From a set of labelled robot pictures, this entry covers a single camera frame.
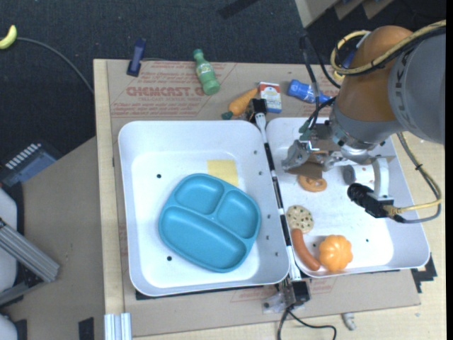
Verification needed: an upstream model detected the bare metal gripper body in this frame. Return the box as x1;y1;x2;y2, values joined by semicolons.
306;122;378;166

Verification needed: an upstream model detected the brown flat square piece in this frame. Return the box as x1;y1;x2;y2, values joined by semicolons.
287;161;323;181

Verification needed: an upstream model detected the grey can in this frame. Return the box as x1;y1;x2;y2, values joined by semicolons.
341;164;357;185

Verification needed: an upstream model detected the thin black and white rod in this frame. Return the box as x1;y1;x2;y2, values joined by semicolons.
255;113;302;281

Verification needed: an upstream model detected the orange pretzel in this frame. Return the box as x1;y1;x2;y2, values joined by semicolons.
297;174;328;193

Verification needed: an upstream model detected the beige chocolate chip biscuit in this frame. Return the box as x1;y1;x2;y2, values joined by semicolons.
285;205;315;234

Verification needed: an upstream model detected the white and orange carton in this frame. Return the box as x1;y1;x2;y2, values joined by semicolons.
257;81;283;114

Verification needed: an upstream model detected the blue bottle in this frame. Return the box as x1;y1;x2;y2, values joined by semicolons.
286;79;333;104

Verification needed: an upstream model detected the white plastic tray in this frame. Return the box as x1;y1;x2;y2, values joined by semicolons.
265;117;431;279
117;120;292;298

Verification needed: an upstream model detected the yellow flat square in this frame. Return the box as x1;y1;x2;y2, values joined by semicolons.
207;159;240;188

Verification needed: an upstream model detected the orange carrot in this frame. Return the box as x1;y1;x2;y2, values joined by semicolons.
221;87;259;120

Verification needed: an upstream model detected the orange pumpkin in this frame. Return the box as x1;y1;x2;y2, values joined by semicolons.
318;234;354;273

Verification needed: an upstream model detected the orange sausage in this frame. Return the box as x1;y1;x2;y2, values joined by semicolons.
290;228;321;272

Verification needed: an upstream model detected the blue divided plate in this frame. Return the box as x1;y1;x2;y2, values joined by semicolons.
158;173;262;273

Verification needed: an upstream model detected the green bottle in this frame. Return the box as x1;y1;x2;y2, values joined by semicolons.
193;48;222;96

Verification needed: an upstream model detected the brown cardboard board red print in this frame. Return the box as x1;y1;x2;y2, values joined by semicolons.
105;60;423;338

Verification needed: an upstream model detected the yellow banana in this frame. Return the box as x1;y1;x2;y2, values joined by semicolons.
0;25;18;50

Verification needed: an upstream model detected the black cylinder on white bracket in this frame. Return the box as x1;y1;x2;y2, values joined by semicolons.
346;157;396;219

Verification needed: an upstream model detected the black block with thin wires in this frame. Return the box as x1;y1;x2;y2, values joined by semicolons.
282;280;312;306
247;98;268;123

